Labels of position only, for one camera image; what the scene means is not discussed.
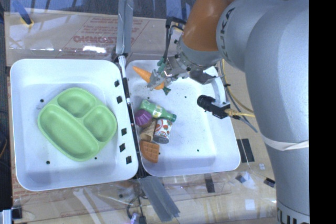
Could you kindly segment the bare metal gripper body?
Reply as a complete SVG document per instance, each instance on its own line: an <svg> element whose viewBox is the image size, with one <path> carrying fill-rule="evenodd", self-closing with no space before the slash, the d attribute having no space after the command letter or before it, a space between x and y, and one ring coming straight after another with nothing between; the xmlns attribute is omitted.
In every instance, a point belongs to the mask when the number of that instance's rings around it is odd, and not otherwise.
<svg viewBox="0 0 336 224"><path fill-rule="evenodd" d="M164 67L164 74L170 74L171 80L178 78L196 78L196 65L182 55L170 56L167 58Z"/></svg>

